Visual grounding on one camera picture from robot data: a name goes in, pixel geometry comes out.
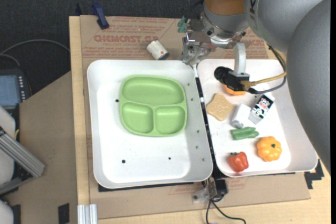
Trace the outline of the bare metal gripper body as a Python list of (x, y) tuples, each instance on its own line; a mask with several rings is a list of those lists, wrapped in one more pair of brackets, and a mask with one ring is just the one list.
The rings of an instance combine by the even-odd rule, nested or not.
[(247, 20), (243, 17), (183, 19), (186, 44), (202, 48), (231, 48), (232, 43), (241, 40), (246, 28)]

